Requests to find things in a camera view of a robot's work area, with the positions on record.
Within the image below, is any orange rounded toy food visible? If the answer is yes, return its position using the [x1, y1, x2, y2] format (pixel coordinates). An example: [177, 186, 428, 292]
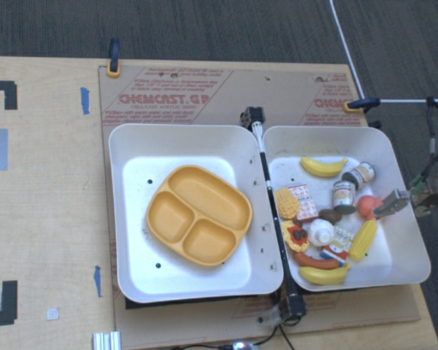
[356, 194, 384, 222]

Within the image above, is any orange sausage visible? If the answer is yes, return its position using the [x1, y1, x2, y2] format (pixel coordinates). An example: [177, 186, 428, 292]
[292, 251, 341, 271]

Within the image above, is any yellow banana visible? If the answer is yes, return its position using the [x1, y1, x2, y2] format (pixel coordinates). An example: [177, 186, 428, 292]
[298, 262, 352, 287]
[299, 156, 349, 179]

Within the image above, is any brown cardboard board red print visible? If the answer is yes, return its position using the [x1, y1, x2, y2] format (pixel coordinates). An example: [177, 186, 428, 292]
[98, 63, 423, 346]

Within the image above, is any thin black and white rod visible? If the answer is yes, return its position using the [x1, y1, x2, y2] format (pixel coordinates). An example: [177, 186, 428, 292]
[251, 121, 297, 299]

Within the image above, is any yellow bumpy toy food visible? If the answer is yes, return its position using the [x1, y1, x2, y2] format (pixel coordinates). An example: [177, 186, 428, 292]
[274, 187, 301, 221]

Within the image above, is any yellow corn cob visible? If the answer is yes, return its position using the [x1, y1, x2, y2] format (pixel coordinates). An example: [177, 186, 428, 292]
[347, 219, 379, 262]

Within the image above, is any yellow pizza slice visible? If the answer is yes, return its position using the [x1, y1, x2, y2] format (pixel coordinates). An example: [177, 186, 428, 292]
[280, 219, 311, 254]

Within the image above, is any white plastic tray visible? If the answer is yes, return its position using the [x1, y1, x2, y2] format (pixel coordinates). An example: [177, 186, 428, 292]
[108, 123, 285, 304]
[261, 125, 432, 293]

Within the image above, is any small can yellow label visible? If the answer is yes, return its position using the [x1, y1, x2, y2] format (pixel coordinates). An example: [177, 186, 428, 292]
[331, 179, 358, 216]
[341, 161, 377, 190]

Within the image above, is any brown oval toy food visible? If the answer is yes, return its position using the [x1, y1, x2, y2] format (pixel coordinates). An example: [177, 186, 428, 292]
[318, 208, 343, 225]

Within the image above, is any white bottle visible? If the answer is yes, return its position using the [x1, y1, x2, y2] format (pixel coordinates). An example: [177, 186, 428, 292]
[307, 217, 336, 248]

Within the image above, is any black block with thin wires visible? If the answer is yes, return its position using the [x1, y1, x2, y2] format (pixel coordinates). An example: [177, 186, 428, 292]
[278, 290, 309, 322]
[239, 106, 267, 130]

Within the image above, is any yellow divided plate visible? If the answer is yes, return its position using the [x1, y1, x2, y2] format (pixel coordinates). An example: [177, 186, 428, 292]
[145, 164, 254, 268]

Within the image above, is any red and white carton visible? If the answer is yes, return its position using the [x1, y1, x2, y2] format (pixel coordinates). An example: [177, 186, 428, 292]
[288, 184, 320, 223]

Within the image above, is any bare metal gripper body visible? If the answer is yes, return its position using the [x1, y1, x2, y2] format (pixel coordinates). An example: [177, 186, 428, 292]
[410, 157, 438, 219]

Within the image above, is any white blue red carton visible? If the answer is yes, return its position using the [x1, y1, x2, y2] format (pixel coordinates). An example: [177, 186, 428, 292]
[319, 224, 356, 263]

